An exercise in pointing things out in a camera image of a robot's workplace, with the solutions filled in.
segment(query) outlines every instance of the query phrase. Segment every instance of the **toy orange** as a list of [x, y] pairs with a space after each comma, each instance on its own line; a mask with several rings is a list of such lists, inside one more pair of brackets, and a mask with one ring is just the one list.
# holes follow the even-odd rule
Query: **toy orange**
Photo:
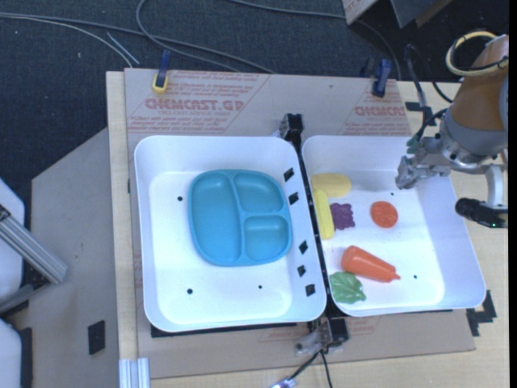
[[341, 258], [341, 268], [345, 272], [383, 282], [401, 278], [392, 264], [357, 246], [349, 246], [345, 250]]
[[398, 212], [388, 201], [376, 201], [370, 208], [372, 219], [379, 227], [388, 229], [395, 226], [398, 220]]

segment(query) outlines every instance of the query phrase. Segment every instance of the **orange toy carrot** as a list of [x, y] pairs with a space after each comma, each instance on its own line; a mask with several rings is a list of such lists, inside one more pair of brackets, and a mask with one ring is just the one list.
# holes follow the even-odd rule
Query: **orange toy carrot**
[[341, 268], [345, 272], [378, 281], [389, 282], [401, 278], [393, 265], [357, 246], [349, 246], [345, 250], [341, 258]]

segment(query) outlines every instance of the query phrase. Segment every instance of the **blue plate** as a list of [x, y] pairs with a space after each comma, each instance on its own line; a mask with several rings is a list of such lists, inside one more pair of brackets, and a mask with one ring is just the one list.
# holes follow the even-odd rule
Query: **blue plate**
[[270, 263], [284, 256], [292, 243], [284, 192], [262, 172], [199, 174], [188, 192], [188, 221], [196, 250], [218, 266]]

